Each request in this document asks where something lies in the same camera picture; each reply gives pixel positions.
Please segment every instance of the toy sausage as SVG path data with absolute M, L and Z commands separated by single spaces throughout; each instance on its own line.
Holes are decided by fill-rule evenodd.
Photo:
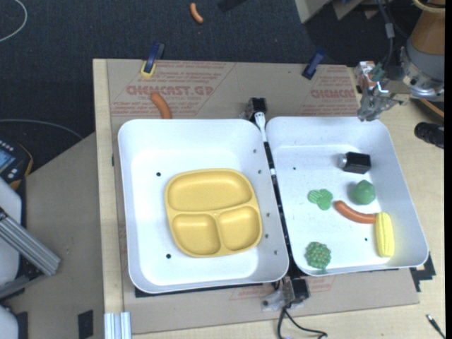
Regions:
M 351 221 L 359 223 L 375 223 L 375 215 L 373 213 L 361 213 L 353 210 L 344 201 L 336 201 L 334 203 L 334 208 L 338 212 L 348 218 Z
M 204 18 L 201 15 L 199 15 L 198 11 L 196 10 L 195 3 L 190 4 L 190 14 L 191 16 L 193 16 L 193 19 L 195 19 L 197 23 L 202 24 L 204 22 Z
M 170 107 L 159 93 L 152 93 L 150 95 L 150 100 L 157 106 L 163 119 L 172 118 Z

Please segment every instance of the wooden table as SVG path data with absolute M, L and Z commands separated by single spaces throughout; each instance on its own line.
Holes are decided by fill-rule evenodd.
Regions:
M 109 110 L 107 60 L 93 61 L 97 161 L 99 169 L 102 269 L 106 313 L 124 310 L 116 211 L 112 134 Z M 416 138 L 417 123 L 431 121 L 417 105 L 394 107 L 381 115 L 390 131 L 395 151 L 422 223 L 436 270 L 433 280 L 421 282 L 420 303 L 365 311 L 349 311 L 303 317 L 300 325 L 320 329 L 329 338 L 440 338 L 429 324 L 431 314 L 445 331 L 445 252 L 444 252 L 444 150 Z M 171 321 L 171 316 L 163 315 Z M 288 320 L 283 335 L 309 337 Z M 276 338 L 276 321 L 257 321 L 226 326 L 134 335 L 134 338 Z

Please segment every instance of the robotic claw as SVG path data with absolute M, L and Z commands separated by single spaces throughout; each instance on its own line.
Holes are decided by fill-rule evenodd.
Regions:
M 384 9 L 382 0 L 376 1 L 386 21 L 392 49 L 391 16 Z M 355 68 L 358 88 L 362 92 L 361 107 L 357 111 L 361 121 L 378 119 L 381 112 L 394 105 L 405 105 L 410 98 L 444 101 L 446 0 L 429 0 L 427 3 L 413 0 L 413 3 L 423 12 L 400 50 L 398 64 L 390 66 L 388 56 L 382 64 L 362 61 Z

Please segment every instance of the cardboard sheet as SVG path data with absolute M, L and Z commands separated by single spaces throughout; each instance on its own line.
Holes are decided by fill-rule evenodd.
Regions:
M 252 64 L 157 61 L 154 76 L 143 79 L 141 60 L 108 59 L 112 138 L 119 216 L 119 239 L 125 310 L 133 333 L 151 333 L 227 323 L 276 319 L 262 312 L 261 300 L 271 284 L 199 292 L 137 297 L 127 269 L 126 229 L 117 133 L 135 118 L 159 119 L 150 101 L 159 92 L 173 118 L 237 118 L 251 97 L 264 97 L 267 120 L 278 116 L 354 116 L 355 88 L 346 66 L 317 66 L 309 81 L 304 64 Z M 311 297 L 293 315 L 390 307 L 418 303 L 409 269 L 307 278 Z

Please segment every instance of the divided yellow plate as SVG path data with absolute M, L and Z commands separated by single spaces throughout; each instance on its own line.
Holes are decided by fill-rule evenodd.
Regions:
M 187 255 L 215 257 L 256 246 L 262 222 L 253 186 L 234 169 L 178 174 L 165 189 L 172 236 Z

